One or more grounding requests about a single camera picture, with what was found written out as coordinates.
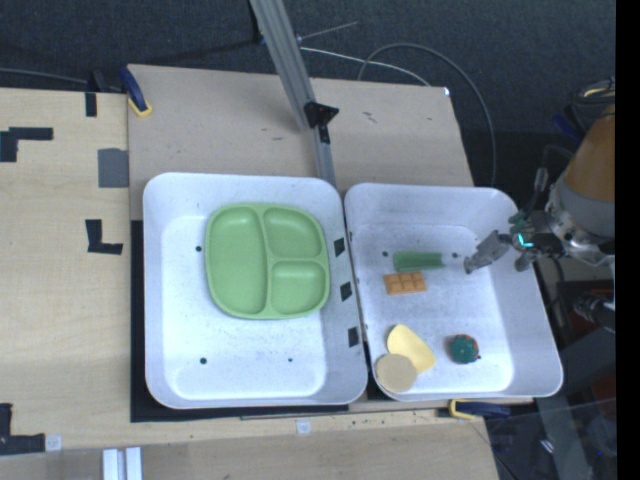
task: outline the yellow clamp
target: yellow clamp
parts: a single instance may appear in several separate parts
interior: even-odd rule
[[[466,412],[459,412],[457,410],[458,402],[465,402],[466,400],[449,400],[449,414],[454,418],[458,418],[461,420],[475,420],[476,417],[473,414],[468,414]]]
[[[131,98],[127,98],[127,102],[129,103],[131,110],[133,110],[133,112],[141,119],[149,117],[151,115],[151,112],[153,112],[153,108],[151,107],[151,105],[149,105],[149,103],[147,103],[147,100],[144,101],[145,105],[147,105],[147,109],[142,111],[136,106]]]

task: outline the round cookie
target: round cookie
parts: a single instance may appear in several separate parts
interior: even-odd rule
[[[400,393],[413,386],[418,372],[408,357],[385,354],[376,361],[376,377],[384,389],[391,393]]]

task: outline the toy sink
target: toy sink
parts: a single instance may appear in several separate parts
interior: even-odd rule
[[[143,212],[145,373],[161,404],[343,405],[362,394],[367,363],[334,187],[165,173],[146,185]]]
[[[560,388],[561,362],[534,271],[515,270],[514,250],[471,274],[463,266],[489,233],[508,232],[516,211],[506,194],[490,188],[364,183],[349,189],[345,216],[371,363],[388,353],[396,324],[408,326],[436,356],[407,391],[381,386],[388,396],[544,397]],[[394,272],[399,251],[441,254],[441,268],[421,271],[426,291],[387,294],[383,276]],[[458,364],[450,357],[448,343],[458,334],[477,341],[479,360]]]

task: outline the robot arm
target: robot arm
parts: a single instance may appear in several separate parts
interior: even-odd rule
[[[515,268],[523,271],[541,258],[569,256],[588,265],[609,265],[615,274],[615,103],[608,105],[584,136],[569,165],[551,186],[542,211],[533,211],[546,189],[546,169],[538,171],[534,197],[510,219],[508,234],[491,233],[475,254],[465,258],[467,274],[498,260],[511,248],[521,254]],[[608,328],[613,301],[578,299],[576,311]]]

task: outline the plastic food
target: plastic food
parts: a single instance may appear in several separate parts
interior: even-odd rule
[[[399,251],[393,254],[393,266],[397,272],[412,272],[444,267],[442,253]]]
[[[425,372],[436,364],[436,356],[429,345],[403,324],[396,325],[389,333],[387,349],[391,354],[408,357],[418,373]]]
[[[386,274],[384,284],[389,295],[427,291],[427,283],[424,282],[424,276],[421,272]]]
[[[478,342],[468,334],[457,334],[449,340],[449,352],[456,363],[468,364],[480,359]]]
[[[413,386],[418,372],[408,357],[400,354],[385,354],[376,361],[376,377],[384,389],[399,393]]]

